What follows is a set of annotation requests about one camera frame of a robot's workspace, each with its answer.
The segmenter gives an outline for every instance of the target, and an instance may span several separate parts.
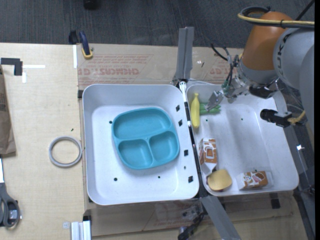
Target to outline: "scissors handle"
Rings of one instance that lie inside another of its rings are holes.
[[[16,218],[10,218],[10,211],[16,210]],[[11,228],[20,220],[20,208],[16,200],[12,199],[6,190],[5,183],[0,183],[0,223],[6,228]]]

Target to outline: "white ring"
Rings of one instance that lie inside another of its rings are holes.
[[[71,141],[73,142],[74,144],[77,145],[78,149],[79,149],[79,155],[78,157],[73,161],[73,162],[69,162],[69,163],[62,163],[62,162],[58,162],[56,159],[54,159],[53,155],[52,155],[52,150],[53,150],[53,147],[54,145],[59,142],[59,141]],[[71,166],[74,166],[76,163],[78,163],[80,161],[82,157],[82,148],[81,148],[81,144],[78,140],[76,140],[74,137],[71,137],[71,136],[60,136],[60,137],[57,137],[55,138],[50,146],[49,146],[49,158],[51,160],[51,162],[55,165],[55,166],[58,166],[58,167],[63,167],[63,168],[68,168],[68,167],[71,167]]]

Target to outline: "white plastic tray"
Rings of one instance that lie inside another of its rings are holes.
[[[199,93],[201,103],[208,102],[213,90],[220,85],[196,84],[187,89],[191,105],[194,93]],[[215,138],[217,170],[226,169],[232,185],[216,192],[202,179],[206,190],[214,196],[233,196],[263,192],[290,191],[297,187],[299,176],[284,133],[284,129],[260,118],[262,109],[277,110],[273,98],[263,99],[251,94],[239,96],[233,103],[224,98],[218,114],[200,116],[200,127],[193,129],[197,148],[202,138]],[[239,190],[236,176],[249,171],[270,171],[273,185],[260,189]]]
[[[198,193],[195,156],[184,100],[178,88],[168,84],[93,84],[84,90],[82,101],[87,192],[94,203],[185,200]],[[179,155],[154,168],[131,169],[116,152],[112,121],[126,111],[149,107],[164,110],[173,121],[179,138]]]

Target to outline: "blue divided dish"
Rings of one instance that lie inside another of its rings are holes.
[[[135,170],[166,164],[179,154],[175,126],[156,107],[119,114],[112,123],[112,138],[122,162]]]

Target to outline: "wooden table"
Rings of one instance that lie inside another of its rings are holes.
[[[71,222],[81,222],[84,206],[83,167],[54,166],[48,148],[59,136],[81,140],[78,72],[72,45],[0,43],[1,58],[19,58],[23,65],[44,65],[26,71],[26,83],[14,76],[14,67],[3,65],[16,154],[3,158],[8,193],[18,200],[22,220],[13,230],[0,228],[1,240],[69,240]],[[77,148],[62,141],[55,157],[70,162]],[[232,214],[242,239],[307,239],[294,198],[287,202],[290,215],[243,221]],[[250,211],[263,213],[263,210]],[[203,234],[220,236],[214,226]],[[178,229],[95,237],[94,239],[177,239]]]

